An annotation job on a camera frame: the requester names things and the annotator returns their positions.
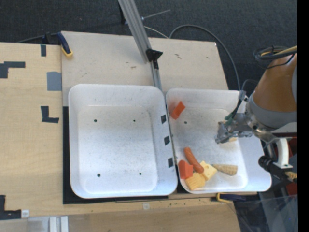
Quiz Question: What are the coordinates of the beige toy cone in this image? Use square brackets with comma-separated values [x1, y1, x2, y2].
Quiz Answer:
[212, 163, 239, 176]

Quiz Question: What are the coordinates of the pale wood board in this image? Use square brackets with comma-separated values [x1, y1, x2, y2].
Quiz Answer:
[61, 30, 258, 204]

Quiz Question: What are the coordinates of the red wedge block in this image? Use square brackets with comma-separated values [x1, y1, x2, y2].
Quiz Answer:
[178, 159, 194, 180]

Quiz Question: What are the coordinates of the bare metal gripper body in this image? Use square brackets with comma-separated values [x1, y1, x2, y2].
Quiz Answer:
[227, 112, 276, 139]

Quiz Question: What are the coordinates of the black cylinder on white bracket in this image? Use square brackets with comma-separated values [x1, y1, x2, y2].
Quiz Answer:
[258, 138, 294, 181]

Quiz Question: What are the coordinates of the brown toy sausage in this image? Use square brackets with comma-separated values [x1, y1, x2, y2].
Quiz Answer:
[183, 146, 205, 174]

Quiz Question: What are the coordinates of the yellow ridged toy biscuit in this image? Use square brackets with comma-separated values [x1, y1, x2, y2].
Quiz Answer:
[185, 172, 206, 191]

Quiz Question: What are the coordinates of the white plastic tray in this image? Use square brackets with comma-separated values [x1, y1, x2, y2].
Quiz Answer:
[68, 83, 179, 199]
[165, 88, 272, 194]

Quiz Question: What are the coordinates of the yellow toy cheese wedge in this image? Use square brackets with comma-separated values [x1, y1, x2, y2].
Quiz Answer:
[199, 160, 218, 181]

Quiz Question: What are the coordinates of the orange wedge block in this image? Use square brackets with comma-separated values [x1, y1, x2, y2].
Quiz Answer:
[170, 101, 186, 120]

